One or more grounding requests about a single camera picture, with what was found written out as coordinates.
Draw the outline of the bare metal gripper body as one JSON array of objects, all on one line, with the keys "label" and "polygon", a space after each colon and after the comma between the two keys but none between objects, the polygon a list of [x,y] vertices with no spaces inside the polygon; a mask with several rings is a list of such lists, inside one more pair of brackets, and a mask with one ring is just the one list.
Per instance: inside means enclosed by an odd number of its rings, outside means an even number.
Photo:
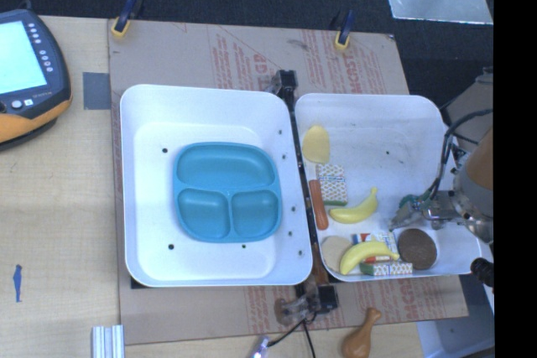
[{"label": "bare metal gripper body", "polygon": [[466,193],[464,190],[438,191],[433,199],[420,205],[423,210],[431,210],[442,215],[446,222],[453,221],[465,226],[484,243],[493,242],[493,192],[478,189]]}]

